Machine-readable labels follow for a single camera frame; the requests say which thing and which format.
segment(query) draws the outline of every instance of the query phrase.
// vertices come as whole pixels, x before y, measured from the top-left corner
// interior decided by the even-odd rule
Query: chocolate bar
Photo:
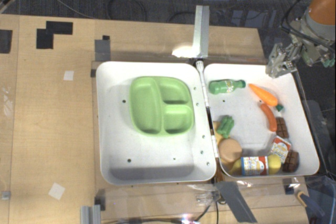
[[[285,120],[283,118],[276,118],[277,120],[277,135],[280,136],[281,138],[288,138],[288,131],[286,127]]]
[[[283,164],[282,171],[284,172],[295,172],[299,166],[299,153],[296,151],[289,151]]]

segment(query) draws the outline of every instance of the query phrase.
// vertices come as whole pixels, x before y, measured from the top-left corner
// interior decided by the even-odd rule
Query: toy carrot
[[[256,95],[258,95],[260,99],[262,99],[269,106],[276,106],[278,104],[278,99],[270,92],[258,86],[255,86],[254,84],[249,84],[249,87]]]
[[[267,104],[261,104],[260,108],[264,112],[264,114],[266,115],[266,117],[268,119],[269,130],[271,132],[276,132],[277,128],[278,128],[278,125],[277,125],[277,120],[275,119],[273,112],[267,106]]]

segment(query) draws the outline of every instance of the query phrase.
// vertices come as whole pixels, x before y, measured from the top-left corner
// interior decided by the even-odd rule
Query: green divided plate
[[[130,112],[142,134],[183,134],[194,125],[194,110],[187,85],[175,78],[140,77],[130,88]]]

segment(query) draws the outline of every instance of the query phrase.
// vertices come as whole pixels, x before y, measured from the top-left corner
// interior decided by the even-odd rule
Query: wooden surface
[[[73,22],[73,35],[54,35],[53,50],[38,50],[36,29],[45,28],[47,20]],[[11,91],[15,92],[14,131],[7,130],[13,133],[12,163],[6,159],[11,151],[8,143],[0,144],[0,172],[9,175],[7,181],[12,192],[9,203],[0,201],[0,223],[7,223],[6,216],[10,224],[79,223],[80,207],[92,206],[99,191],[111,203],[110,211],[102,212],[104,219],[136,214],[168,215],[176,208],[179,214],[190,208],[188,203],[195,208],[191,210],[193,214],[203,210],[196,206],[195,191],[188,185],[133,188],[106,185],[99,181],[100,173],[95,172],[94,157],[93,134],[97,126],[93,118],[90,70],[95,58],[95,39],[110,36],[112,59],[147,57],[172,61],[175,59],[171,52],[176,46],[191,44],[193,26],[2,15],[0,29],[5,27],[14,31],[18,51],[0,58],[0,67],[8,70],[8,82],[3,75],[1,79],[6,85],[17,81],[16,89]],[[257,30],[246,28],[210,27],[209,54],[264,57]],[[17,75],[13,69],[16,57]],[[74,71],[73,81],[63,80],[65,71]],[[53,183],[65,188],[60,200],[48,195]],[[261,223],[271,223],[271,219],[274,223],[293,223],[284,216],[288,207],[281,207],[283,204],[291,205],[288,214],[297,223],[307,221],[304,208],[293,196],[284,195],[279,182],[273,188],[265,187],[265,183],[269,181],[258,183],[260,186],[254,189],[259,190],[257,194],[252,189],[242,189]],[[221,210],[221,219],[236,223],[227,206]],[[207,214],[202,223],[213,223],[213,217],[214,213]]]

